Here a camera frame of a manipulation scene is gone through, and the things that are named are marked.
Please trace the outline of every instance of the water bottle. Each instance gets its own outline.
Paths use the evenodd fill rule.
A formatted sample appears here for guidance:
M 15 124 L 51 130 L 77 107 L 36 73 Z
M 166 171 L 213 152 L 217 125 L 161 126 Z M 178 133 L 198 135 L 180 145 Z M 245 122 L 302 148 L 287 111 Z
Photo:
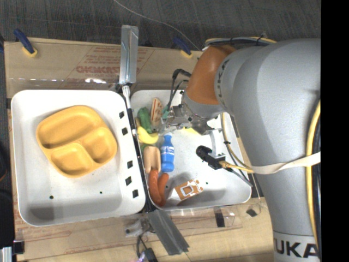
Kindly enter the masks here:
M 175 160 L 175 148 L 171 142 L 172 134 L 164 135 L 164 143 L 160 148 L 161 152 L 161 171 L 172 172 L 175 169 L 173 161 Z

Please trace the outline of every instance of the yellow cable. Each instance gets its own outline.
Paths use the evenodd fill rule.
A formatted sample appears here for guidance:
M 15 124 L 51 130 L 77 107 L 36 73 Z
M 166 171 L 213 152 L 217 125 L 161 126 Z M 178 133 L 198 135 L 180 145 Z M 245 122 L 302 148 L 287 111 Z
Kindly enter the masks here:
M 205 43 L 207 43 L 208 41 L 213 41 L 213 40 L 220 40 L 220 38 L 210 38 L 210 39 L 207 39 L 207 40 L 205 41 Z
M 312 155 L 312 146 L 313 146 L 313 140 L 315 135 L 315 129 L 318 122 L 318 119 L 320 117 L 320 101 L 318 102 L 318 105 L 316 107 L 315 113 L 312 117 L 309 131 L 308 131 L 308 139 L 306 141 L 306 155 Z M 306 167 L 306 192 L 308 195 L 308 208 L 309 208 L 309 216 L 310 216 L 310 222 L 312 227 L 312 232 L 314 233 L 316 246 L 318 247 L 318 241 L 317 241 L 317 231 L 316 231 L 316 225 L 315 225 L 315 212 L 314 212 L 314 203 L 313 203 L 313 193 L 312 193 L 312 167 L 307 166 Z
M 225 132 L 225 116 L 224 116 L 224 112 L 221 114 L 221 120 L 222 120 L 222 129 L 223 129 L 223 137 L 224 137 L 224 141 L 227 142 L 228 138 L 227 138 L 227 134 Z M 230 151 L 230 153 L 233 155 L 233 157 L 245 168 L 249 169 L 252 171 L 252 168 L 247 166 L 245 163 L 243 163 L 234 153 L 233 149 L 231 148 L 231 146 L 229 144 L 227 144 L 228 149 Z
M 227 161 L 220 161 L 219 164 L 221 164 L 223 168 L 234 168 L 234 169 L 243 170 L 243 171 L 246 171 L 246 172 L 249 172 L 249 173 L 253 174 L 252 170 L 247 169 L 245 167 L 240 167 L 240 166 L 236 166 L 236 165 L 230 164 Z

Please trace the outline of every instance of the metal bracket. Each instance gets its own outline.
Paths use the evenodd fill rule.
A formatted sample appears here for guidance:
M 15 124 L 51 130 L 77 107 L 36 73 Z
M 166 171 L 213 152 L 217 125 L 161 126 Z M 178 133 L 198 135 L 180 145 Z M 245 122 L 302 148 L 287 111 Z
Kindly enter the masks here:
M 0 249 L 0 262 L 12 262 L 12 248 L 4 247 Z
M 136 26 L 121 27 L 121 60 L 119 84 L 133 84 L 137 76 L 138 34 Z
M 188 243 L 164 210 L 150 212 L 147 216 L 169 255 L 177 255 L 188 251 Z
M 125 226 L 126 237 L 138 237 L 150 228 L 149 220 L 145 216 L 141 216 L 132 224 Z
M 24 253 L 24 241 L 13 241 L 12 247 L 0 249 L 0 262 L 12 262 L 13 255 Z

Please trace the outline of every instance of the metal handle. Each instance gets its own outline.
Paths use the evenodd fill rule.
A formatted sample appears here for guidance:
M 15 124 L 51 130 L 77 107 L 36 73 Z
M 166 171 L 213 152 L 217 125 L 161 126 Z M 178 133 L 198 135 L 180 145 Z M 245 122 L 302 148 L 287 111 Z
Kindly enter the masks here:
M 136 26 L 121 27 L 120 85 L 136 82 L 138 34 L 139 30 Z

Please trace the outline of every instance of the gray carpet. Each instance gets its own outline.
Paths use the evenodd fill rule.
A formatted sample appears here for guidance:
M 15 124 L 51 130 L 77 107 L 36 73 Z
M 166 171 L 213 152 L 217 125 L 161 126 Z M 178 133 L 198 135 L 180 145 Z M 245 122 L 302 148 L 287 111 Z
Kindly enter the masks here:
M 276 41 L 321 37 L 321 0 L 0 0 L 0 34 L 119 44 L 122 25 L 138 26 L 140 45 L 171 47 L 180 37 L 191 49 L 215 37 L 265 33 Z M 183 32 L 190 41 L 168 23 Z M 0 150 L 9 160 L 3 56 L 0 58 Z M 0 182 L 10 190 L 10 175 Z

